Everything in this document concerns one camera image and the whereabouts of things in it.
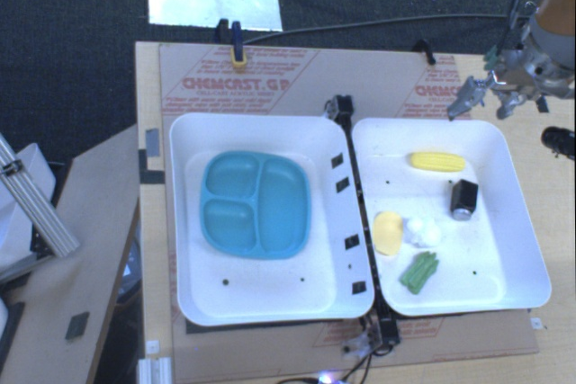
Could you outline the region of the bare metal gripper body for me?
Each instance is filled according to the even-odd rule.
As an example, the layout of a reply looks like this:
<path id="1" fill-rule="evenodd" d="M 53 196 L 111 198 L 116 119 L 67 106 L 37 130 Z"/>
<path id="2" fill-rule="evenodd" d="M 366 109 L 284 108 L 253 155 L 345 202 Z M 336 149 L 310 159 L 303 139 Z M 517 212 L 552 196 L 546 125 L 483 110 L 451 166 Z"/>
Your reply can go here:
<path id="1" fill-rule="evenodd" d="M 534 44 L 522 49 L 504 49 L 497 53 L 493 47 L 484 57 L 489 73 L 490 89 L 504 97 L 536 100 L 540 96 L 554 96 L 568 100 L 575 97 L 574 53 L 555 56 Z"/>

